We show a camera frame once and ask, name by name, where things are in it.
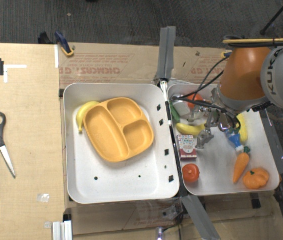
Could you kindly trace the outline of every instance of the orange divided plate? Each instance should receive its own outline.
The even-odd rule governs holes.
[[[154,132],[144,112],[130,98],[106,100],[89,109],[83,120],[87,135],[109,162],[121,162],[147,150]]]

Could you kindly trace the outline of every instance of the small red and white box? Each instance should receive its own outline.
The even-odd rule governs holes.
[[[177,135],[177,147],[181,160],[192,160],[197,158],[193,135]]]

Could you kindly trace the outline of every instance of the scissors blade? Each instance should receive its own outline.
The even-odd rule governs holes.
[[[8,150],[6,148],[6,146],[1,146],[0,147],[0,151],[1,151],[1,154],[3,156],[3,158],[5,159],[5,162],[12,174],[12,176],[16,179],[16,174],[15,174],[15,171],[14,171],[14,168],[13,168],[13,163],[12,163],[12,160],[10,158],[10,155],[8,154]]]

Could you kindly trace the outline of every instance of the tomato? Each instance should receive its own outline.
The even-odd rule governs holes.
[[[194,163],[186,164],[182,168],[182,177],[185,182],[188,183],[196,182],[200,177],[200,169]]]
[[[193,98],[194,98],[194,95],[195,94],[190,95],[187,99],[192,101]],[[199,93],[197,93],[197,95],[195,97],[195,101],[203,101],[203,100],[204,100],[203,97]],[[188,102],[188,107],[192,110],[195,107],[195,104],[192,104],[192,103]]]

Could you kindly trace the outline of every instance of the white plastic tray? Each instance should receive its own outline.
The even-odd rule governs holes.
[[[178,193],[176,158],[160,88],[151,84],[74,83],[65,89],[63,97],[67,187],[75,202],[96,204],[167,199]],[[154,131],[154,141],[143,153],[112,163],[95,151],[85,129],[79,134],[76,115],[89,101],[101,102],[117,97],[133,99],[141,107]]]
[[[186,95],[199,87],[198,84],[175,84],[169,87],[168,97],[174,95]],[[211,100],[212,89],[215,85],[210,85],[200,92],[200,95],[207,100]],[[181,166],[188,163],[194,163],[199,167],[199,180],[195,183],[186,183],[186,189],[195,196],[211,196],[233,193],[261,192],[272,191],[276,189],[280,183],[279,172],[277,170],[274,157],[264,130],[263,122],[259,112],[243,113],[245,124],[248,132],[248,146],[250,151],[250,162],[244,174],[256,167],[266,169],[270,174],[270,179],[265,187],[257,190],[248,189],[243,183],[243,178],[234,184],[233,173],[234,164],[237,159],[235,148],[230,144],[225,133],[221,132],[217,127],[212,128],[211,132],[214,138],[204,145],[204,149],[197,150],[196,160],[182,161]],[[175,136],[180,135],[174,127]]]

